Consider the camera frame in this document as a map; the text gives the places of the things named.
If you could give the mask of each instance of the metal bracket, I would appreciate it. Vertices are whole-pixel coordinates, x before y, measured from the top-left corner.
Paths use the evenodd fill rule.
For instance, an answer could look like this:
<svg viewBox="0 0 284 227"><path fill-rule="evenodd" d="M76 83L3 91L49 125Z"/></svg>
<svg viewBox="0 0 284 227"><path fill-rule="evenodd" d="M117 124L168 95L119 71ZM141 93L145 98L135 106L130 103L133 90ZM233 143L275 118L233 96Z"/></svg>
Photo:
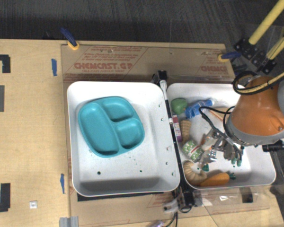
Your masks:
<svg viewBox="0 0 284 227"><path fill-rule="evenodd" d="M78 216L72 216L70 218L67 217L60 218L59 227L79 227Z"/></svg>
<svg viewBox="0 0 284 227"><path fill-rule="evenodd" d="M259 50L255 45L250 44L248 39L241 39L233 48L255 65L257 72L262 71L268 74L276 66L275 60L268 59L266 53Z"/></svg>
<svg viewBox="0 0 284 227"><path fill-rule="evenodd" d="M180 194L175 199L173 199L171 202L165 203L163 205L164 213L172 213L172 214L175 214L183 207L185 207L183 194Z"/></svg>
<svg viewBox="0 0 284 227"><path fill-rule="evenodd" d="M153 74L151 83L160 86L160 81L165 80L167 81L167 72L165 70L159 70L155 74Z"/></svg>

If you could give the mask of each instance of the black cable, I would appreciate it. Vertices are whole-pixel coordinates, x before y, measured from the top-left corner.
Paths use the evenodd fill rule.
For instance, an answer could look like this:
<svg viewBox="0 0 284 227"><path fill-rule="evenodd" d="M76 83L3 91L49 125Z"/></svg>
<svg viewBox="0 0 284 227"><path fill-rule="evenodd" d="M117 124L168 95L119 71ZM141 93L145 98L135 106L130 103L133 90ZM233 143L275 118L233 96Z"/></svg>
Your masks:
<svg viewBox="0 0 284 227"><path fill-rule="evenodd" d="M179 211L183 214L187 214L192 209L192 207L189 207L188 210L186 210L186 211L184 211L183 209L180 209Z"/></svg>
<svg viewBox="0 0 284 227"><path fill-rule="evenodd" d="M177 226L178 212L176 212L176 213L174 214L174 216L172 217L171 221L170 221L166 226L164 226L164 227L169 227L169 226L174 222L174 220L175 220L176 218L177 218L177 220L176 220L176 226Z"/></svg>
<svg viewBox="0 0 284 227"><path fill-rule="evenodd" d="M231 112L229 112L230 109L233 109L235 106L230 107L229 109L226 110L224 117L223 117L223 128L225 130L225 133L227 134L227 130L226 130L226 115L231 114Z"/></svg>
<svg viewBox="0 0 284 227"><path fill-rule="evenodd" d="M176 225L175 225L175 227L177 227L178 226L178 212L176 213Z"/></svg>
<svg viewBox="0 0 284 227"><path fill-rule="evenodd" d="M207 115L202 112L202 109L205 109L205 108L206 108L206 109L209 109L209 110L212 110L212 111L215 111L215 112L218 112L218 113L222 113L222 114L225 114L225 112L216 110L216 109L214 109L214 108L206 107L206 106L199 107L199 112L200 112L200 114L202 115L202 118L204 118L204 119L209 123L209 125L211 126L211 128L212 128L214 131L218 132L220 135L222 135L225 139L228 138L228 136L227 136L226 134L224 134L222 131L220 131L219 129L217 129L217 128L214 126L213 122L207 117Z"/></svg>
<svg viewBox="0 0 284 227"><path fill-rule="evenodd" d="M239 84L240 80L250 78L250 76L253 77L253 76L256 76L256 75L257 74L252 72L252 71L244 71L244 72L240 73L238 76L236 76L236 78L232 82L233 90L240 95L253 95L253 94L256 94L256 93L263 92L267 89L270 89L274 85L276 85L279 82L281 82L282 80L284 80L284 72L283 72L279 76L269 80L267 83L264 83L262 85L257 85L257 86L254 86L254 87L238 88L238 84Z"/></svg>
<svg viewBox="0 0 284 227"><path fill-rule="evenodd" d="M232 145L232 146L233 146L235 152L237 152L239 154L239 159L242 160L242 153L239 150L239 148L236 145Z"/></svg>

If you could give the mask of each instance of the black tape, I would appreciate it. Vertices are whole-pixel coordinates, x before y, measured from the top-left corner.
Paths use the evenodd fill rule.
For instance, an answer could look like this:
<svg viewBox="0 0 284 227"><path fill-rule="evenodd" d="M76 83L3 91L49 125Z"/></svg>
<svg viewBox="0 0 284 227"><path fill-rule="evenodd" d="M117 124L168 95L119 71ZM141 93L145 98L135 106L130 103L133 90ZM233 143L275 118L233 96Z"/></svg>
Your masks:
<svg viewBox="0 0 284 227"><path fill-rule="evenodd" d="M10 208L10 183L1 183L0 212L7 212Z"/></svg>
<svg viewBox="0 0 284 227"><path fill-rule="evenodd" d="M2 73L10 73L9 55L0 55L0 61L2 61Z"/></svg>

